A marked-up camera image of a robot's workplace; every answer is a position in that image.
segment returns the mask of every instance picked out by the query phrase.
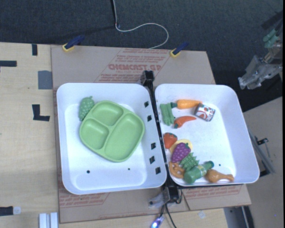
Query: wooden surface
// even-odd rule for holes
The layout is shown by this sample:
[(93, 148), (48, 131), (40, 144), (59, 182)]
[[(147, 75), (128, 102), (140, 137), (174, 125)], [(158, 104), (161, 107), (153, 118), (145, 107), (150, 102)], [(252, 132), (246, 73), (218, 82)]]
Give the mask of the wooden surface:
[[(0, 60), (17, 67), (0, 68), (0, 207), (21, 208), (21, 214), (0, 217), (0, 228), (37, 228), (40, 213), (58, 212), (53, 92), (38, 89), (38, 71), (51, 71), (50, 45), (0, 43)], [(49, 122), (34, 121), (32, 105)], [(227, 228), (223, 209), (173, 213), (177, 227)], [(68, 227), (150, 227), (156, 216), (140, 216), (59, 224)], [(169, 217), (161, 227), (172, 227)]]

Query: green plate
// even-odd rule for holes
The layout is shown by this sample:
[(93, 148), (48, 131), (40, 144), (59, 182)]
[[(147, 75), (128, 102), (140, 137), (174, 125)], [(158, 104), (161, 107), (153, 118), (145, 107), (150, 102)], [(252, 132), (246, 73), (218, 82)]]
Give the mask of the green plate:
[(79, 135), (90, 150), (107, 160), (123, 162), (133, 154), (144, 131), (138, 115), (114, 102), (101, 101), (82, 121)]

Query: black hole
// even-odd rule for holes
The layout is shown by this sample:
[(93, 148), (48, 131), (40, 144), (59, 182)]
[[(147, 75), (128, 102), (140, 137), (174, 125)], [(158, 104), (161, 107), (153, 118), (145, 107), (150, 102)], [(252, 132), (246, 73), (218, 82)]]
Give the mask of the black hole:
[(158, 173), (160, 173), (160, 172), (161, 172), (161, 168), (160, 168), (160, 167), (157, 167), (157, 168), (155, 169), (156, 175), (157, 175)]
[(152, 163), (155, 161), (155, 157), (152, 156), (152, 157), (149, 159), (149, 161), (150, 161), (150, 164), (152, 164)]

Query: green vegetable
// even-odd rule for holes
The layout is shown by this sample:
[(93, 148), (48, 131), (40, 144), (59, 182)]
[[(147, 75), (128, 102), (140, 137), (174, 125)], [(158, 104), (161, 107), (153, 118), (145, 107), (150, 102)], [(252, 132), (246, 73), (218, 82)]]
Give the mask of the green vegetable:
[(191, 170), (193, 167), (199, 164), (199, 160), (196, 160), (196, 156), (193, 153), (188, 154), (181, 162), (180, 165), (185, 171)]
[(170, 103), (160, 104), (160, 109), (161, 109), (163, 122), (168, 126), (173, 124), (175, 117), (173, 116), (173, 113), (172, 113), (171, 104)]
[(94, 100), (92, 97), (86, 97), (83, 98), (80, 102), (79, 107), (79, 119), (82, 121), (86, 117), (86, 115), (89, 113), (89, 111), (92, 109), (92, 107), (95, 105)]

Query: cardboard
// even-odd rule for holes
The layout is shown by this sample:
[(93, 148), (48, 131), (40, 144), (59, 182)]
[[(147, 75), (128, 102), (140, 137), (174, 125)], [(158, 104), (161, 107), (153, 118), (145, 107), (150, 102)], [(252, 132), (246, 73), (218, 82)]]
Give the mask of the cardboard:
[[(60, 223), (158, 214), (148, 199), (162, 190), (143, 189), (89, 195), (66, 191), (61, 180), (56, 91), (64, 83), (139, 83), (144, 70), (155, 75), (154, 87), (164, 83), (215, 84), (206, 52), (182, 51), (177, 58), (169, 50), (75, 46), (64, 52), (51, 46), (55, 133), (57, 148)], [(184, 189), (180, 204), (170, 212), (249, 205), (245, 185)]]

